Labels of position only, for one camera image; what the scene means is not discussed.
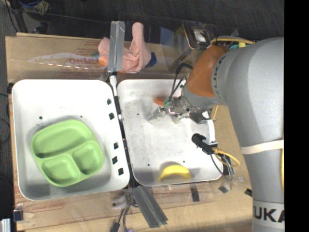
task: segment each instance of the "black lettering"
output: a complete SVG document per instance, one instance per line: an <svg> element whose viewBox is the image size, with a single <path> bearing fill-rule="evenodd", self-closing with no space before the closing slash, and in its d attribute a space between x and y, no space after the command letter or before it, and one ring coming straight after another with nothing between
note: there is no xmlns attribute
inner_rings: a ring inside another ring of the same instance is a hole
<svg viewBox="0 0 309 232"><path fill-rule="evenodd" d="M280 214L278 222L283 222L283 221L285 221L285 219L284 219L284 210L281 211L281 214Z"/></svg>
<svg viewBox="0 0 309 232"><path fill-rule="evenodd" d="M253 206L253 215L256 219L262 218L262 207L259 207L259 215L256 214L256 206Z"/></svg>
<svg viewBox="0 0 309 232"><path fill-rule="evenodd" d="M269 217L269 219L270 219L272 222L277 222L277 221L271 216L271 214L273 214L275 211L276 211L276 209L271 209L270 211L267 212L267 209L264 208L264 220L266 221L266 220L267 220L267 217Z"/></svg>

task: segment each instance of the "white tray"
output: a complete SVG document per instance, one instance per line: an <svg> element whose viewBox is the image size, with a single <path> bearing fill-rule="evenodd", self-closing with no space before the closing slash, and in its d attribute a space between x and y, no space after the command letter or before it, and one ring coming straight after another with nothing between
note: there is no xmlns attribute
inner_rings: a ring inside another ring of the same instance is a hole
<svg viewBox="0 0 309 232"><path fill-rule="evenodd" d="M18 183L31 200L107 192L123 189L129 169L111 88L99 80L22 80L12 90ZM85 123L94 133L105 157L103 167L90 178L65 188L51 185L30 150L37 131L67 119Z"/></svg>
<svg viewBox="0 0 309 232"><path fill-rule="evenodd" d="M118 95L124 118L132 170L143 186L159 186L209 181L221 176L209 155L191 141L194 133L206 134L206 126L190 119L174 124L169 116L155 123L148 116L158 107L156 97L168 97L173 80L124 80ZM174 96L180 95L179 88ZM214 158L220 170L222 164ZM180 164L189 169L191 179L174 175L159 181L164 167Z"/></svg>

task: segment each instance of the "white label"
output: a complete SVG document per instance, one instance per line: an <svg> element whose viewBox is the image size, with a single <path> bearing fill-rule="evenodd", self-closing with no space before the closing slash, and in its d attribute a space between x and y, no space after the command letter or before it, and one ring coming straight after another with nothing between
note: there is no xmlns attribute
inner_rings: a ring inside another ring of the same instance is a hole
<svg viewBox="0 0 309 232"><path fill-rule="evenodd" d="M284 230L284 204L254 200L253 223L261 226Z"/></svg>

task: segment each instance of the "yellow banana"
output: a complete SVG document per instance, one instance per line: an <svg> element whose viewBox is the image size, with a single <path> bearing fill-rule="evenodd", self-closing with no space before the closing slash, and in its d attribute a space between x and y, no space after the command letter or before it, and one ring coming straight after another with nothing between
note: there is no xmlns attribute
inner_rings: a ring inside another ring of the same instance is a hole
<svg viewBox="0 0 309 232"><path fill-rule="evenodd" d="M165 177L175 175L175 174L178 174L184 178L191 178L190 171L187 168L181 165L175 164L175 165L165 167L162 171L161 176L158 178L158 180L162 180Z"/></svg>

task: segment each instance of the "toy banana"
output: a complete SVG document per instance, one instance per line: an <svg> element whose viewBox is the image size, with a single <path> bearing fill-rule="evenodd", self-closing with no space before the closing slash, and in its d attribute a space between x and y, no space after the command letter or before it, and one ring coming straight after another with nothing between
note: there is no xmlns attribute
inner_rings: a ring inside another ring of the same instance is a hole
<svg viewBox="0 0 309 232"><path fill-rule="evenodd" d="M181 165L171 165L163 169L162 174L158 178L158 180L162 180L165 177L175 175L175 174L178 174L184 178L191 178L190 171L187 168Z"/></svg>

